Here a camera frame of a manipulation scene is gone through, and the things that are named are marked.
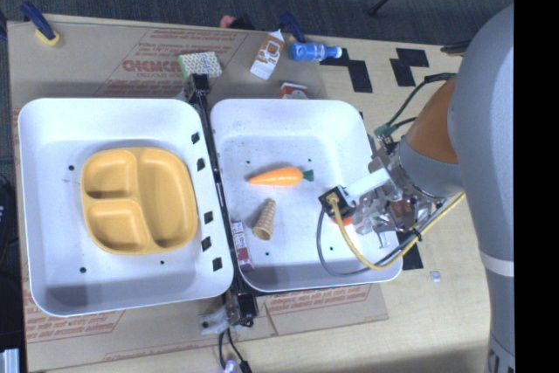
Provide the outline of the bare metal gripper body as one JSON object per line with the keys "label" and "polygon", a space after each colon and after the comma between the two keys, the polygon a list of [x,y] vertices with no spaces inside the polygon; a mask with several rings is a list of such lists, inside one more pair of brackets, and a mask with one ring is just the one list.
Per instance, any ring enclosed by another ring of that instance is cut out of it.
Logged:
{"label": "bare metal gripper body", "polygon": [[380,144],[369,163],[369,171],[385,169],[389,180],[365,194],[371,226],[374,230],[381,226],[396,231],[419,230],[446,199],[428,194],[411,181],[401,162],[399,143],[391,137],[381,137]]}

